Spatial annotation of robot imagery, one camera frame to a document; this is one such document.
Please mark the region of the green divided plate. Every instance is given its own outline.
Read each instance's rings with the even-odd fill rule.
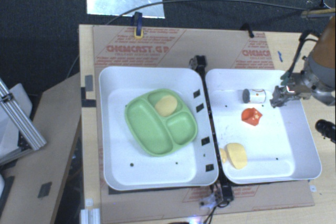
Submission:
[[[154,106],[165,95],[177,99],[177,108],[167,117],[160,116]],[[142,148],[153,156],[165,156],[186,146],[197,135],[197,123],[179,95],[158,89],[133,99],[125,109],[131,133]]]

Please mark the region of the black wire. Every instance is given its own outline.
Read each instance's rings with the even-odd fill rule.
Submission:
[[[225,208],[225,207],[227,207],[228,205],[229,205],[229,201],[226,203],[226,204],[224,204],[224,205],[222,205],[222,204],[219,204],[219,205],[217,205],[219,208]]]
[[[212,209],[211,213],[210,213],[210,214],[207,216],[207,218],[203,221],[203,224],[210,224],[210,223],[211,223],[211,221],[212,221],[212,217],[214,216],[214,212],[215,212],[216,208],[217,208],[217,206],[215,206],[215,207]]]
[[[315,32],[314,30],[306,30],[306,31],[304,31],[304,32],[301,34],[301,36],[300,36],[300,38],[299,38],[300,43],[299,43],[299,46],[298,46],[298,48],[297,48],[297,50],[296,50],[296,53],[295,53],[295,56],[294,56],[293,63],[292,63],[292,65],[290,66],[290,68],[288,69],[288,71],[287,71],[287,72],[288,72],[288,74],[287,74],[287,77],[288,77],[288,78],[290,78],[290,76],[292,75],[292,73],[293,73],[293,71],[294,71],[294,67],[295,67],[295,64],[296,64],[296,62],[297,62],[297,60],[298,60],[298,58],[299,58],[300,51],[301,51],[301,49],[303,48],[303,46],[304,46],[304,44],[306,43],[306,41],[315,41],[315,42],[317,42],[316,39],[306,38],[306,37],[309,36],[310,34],[312,34],[312,35],[314,35],[314,36],[316,36],[316,37],[319,37],[319,36],[320,36],[320,34],[317,33],[317,32]]]
[[[212,184],[209,186],[210,190],[211,190],[211,193],[214,193],[214,187],[215,187],[216,183],[215,184]]]
[[[75,64],[76,64],[76,62],[78,61],[78,59],[79,59],[79,55],[78,55],[78,56],[75,58],[75,60],[73,61],[72,65],[71,65],[71,67],[70,67],[70,69],[69,69],[69,72],[68,72],[68,74],[67,74],[67,76],[66,76],[66,79],[70,76],[70,74],[71,74],[73,68],[75,67]]]
[[[109,25],[110,23],[114,22],[115,20],[121,18],[123,15],[126,15],[131,12],[135,12],[142,8],[147,8],[155,5],[161,5],[161,4],[169,4],[169,3],[181,3],[181,2],[199,2],[199,1],[222,1],[222,2],[242,2],[242,3],[250,3],[250,4],[258,4],[258,5],[265,5],[265,6],[271,6],[271,7],[278,7],[278,8],[287,8],[287,9],[295,9],[295,10],[305,10],[304,8],[297,8],[297,7],[291,7],[291,6],[284,6],[284,5],[277,5],[277,4],[271,4],[271,3],[265,3],[265,2],[259,2],[259,1],[252,1],[252,0],[168,0],[168,1],[160,1],[160,2],[154,2],[149,3],[146,5],[142,5],[140,7],[136,7],[133,9],[128,10],[127,12],[122,13],[121,15],[117,16],[116,18],[113,18],[109,20],[106,25]]]

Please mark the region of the wooden board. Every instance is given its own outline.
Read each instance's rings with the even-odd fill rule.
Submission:
[[[93,28],[94,26],[80,26],[80,50],[81,50],[81,56],[83,58],[81,59],[81,86],[85,87],[85,76],[93,76],[94,81],[94,75],[95,70],[93,67],[93,63],[97,58],[94,58],[94,52],[93,52]],[[113,32],[115,31],[120,32],[124,31],[125,33],[128,31],[127,29],[122,29],[118,27],[110,27],[109,29]],[[218,36],[225,36],[225,33],[227,33],[227,36],[230,37],[229,40],[225,40],[226,44],[230,44],[230,42],[233,44],[237,43],[237,39],[234,38],[233,32],[236,33],[236,36],[241,38],[241,34],[238,33],[238,31],[224,31],[222,30],[221,33],[218,33],[213,30],[198,30],[198,29],[188,29],[188,31],[183,32],[183,38],[177,39],[178,41],[183,41],[183,44],[181,45],[181,55],[178,53],[177,45],[176,43],[171,44],[172,48],[174,46],[174,59],[172,59],[174,62],[179,62],[180,59],[176,59],[176,57],[184,57],[187,58],[189,55],[191,55],[192,49],[195,48],[195,42],[197,44],[198,40],[200,38],[207,39],[211,41],[216,40],[215,34],[218,34]],[[299,33],[265,33],[268,49],[270,51],[270,55],[272,58],[272,61],[274,63],[275,69],[282,69],[287,70],[292,62],[292,59],[294,57],[295,51],[297,49],[298,45],[298,38],[300,36]],[[204,46],[210,46],[213,42],[210,42],[210,44],[205,44]],[[312,42],[308,42],[304,49],[302,50],[302,55],[308,55],[308,53],[311,51],[313,47]],[[219,54],[225,54],[228,53],[228,51],[225,51],[225,48],[222,47],[218,51]],[[171,65],[170,59],[167,56],[163,56],[163,58],[158,59],[158,63],[161,63],[160,65],[167,66]],[[299,60],[297,63],[296,71],[300,71],[303,66],[303,61]],[[90,92],[87,92],[87,97],[90,97],[92,99],[96,98],[96,90],[93,89]],[[317,192],[312,193],[314,200],[316,202],[316,205],[313,207],[306,207],[306,208],[290,208],[297,205],[284,205],[281,204],[278,207],[277,206],[269,206],[265,208],[255,207],[253,210],[255,212],[242,212],[238,214],[223,214],[223,212],[218,211],[217,213],[221,213],[220,215],[217,215],[214,217],[213,223],[223,223],[225,220],[228,222],[235,222],[238,221],[238,223],[244,221],[246,223],[301,223],[301,218],[304,219],[302,223],[316,223],[320,221],[321,219],[327,220],[335,218],[335,213],[332,207],[335,205],[335,194],[336,194],[336,176],[334,173],[335,168],[335,145],[331,143],[328,140],[324,140],[322,136],[314,129],[314,125],[318,119],[325,119],[328,121],[335,122],[335,110],[333,108],[328,108],[325,105],[321,104],[315,99],[311,99],[308,101],[303,101],[303,106],[305,109],[305,113],[307,115],[307,119],[310,125],[310,128],[312,130],[313,138],[315,140],[321,162],[322,162],[322,174],[319,178],[316,180],[313,180],[310,182],[311,185],[315,185]],[[83,126],[83,144],[86,144],[87,147],[87,154],[84,152],[84,177],[85,177],[85,198],[86,199],[92,199],[93,206],[86,206],[87,209],[90,208],[101,208],[101,190],[100,190],[100,182],[99,182],[99,168],[97,167],[97,160],[99,158],[99,151],[98,151],[98,142],[97,142],[97,118],[94,117],[94,115],[97,115],[96,108],[84,108],[82,110],[83,117],[86,117],[86,120],[83,120],[82,126]],[[289,193],[295,195],[295,189],[296,184],[288,183],[290,188],[293,188]],[[274,195],[281,195],[281,187],[277,189],[276,187],[272,189],[268,189],[269,191],[273,192]],[[290,208],[286,210],[271,210],[271,209],[280,209],[280,208]],[[141,210],[141,205],[134,208],[136,210]],[[201,218],[194,217],[194,220],[201,220]],[[181,218],[181,219],[174,219],[174,221],[190,221],[191,219],[187,218]],[[153,220],[153,221],[146,221],[147,223],[167,223],[169,222],[167,219],[165,220]]]
[[[79,79],[77,74],[43,93],[33,123],[47,145],[3,171],[15,178],[1,224],[54,223],[80,133]],[[49,194],[38,198],[50,183]]]

